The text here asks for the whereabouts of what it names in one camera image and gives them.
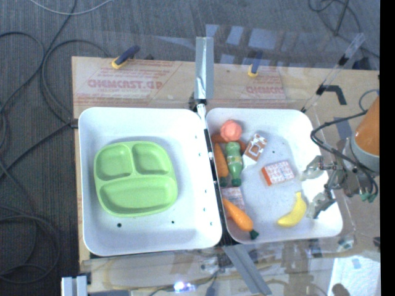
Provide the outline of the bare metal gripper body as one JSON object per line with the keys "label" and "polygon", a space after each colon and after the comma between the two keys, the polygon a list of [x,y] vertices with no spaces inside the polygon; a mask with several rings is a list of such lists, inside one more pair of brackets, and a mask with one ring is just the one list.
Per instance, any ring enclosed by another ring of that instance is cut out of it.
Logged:
{"label": "bare metal gripper body", "polygon": [[369,198],[371,196],[371,176],[361,168],[354,165],[347,167],[341,162],[333,162],[325,165],[323,169],[329,174],[323,191],[327,198],[335,198],[335,190],[342,190],[347,197],[358,195],[360,198]]}

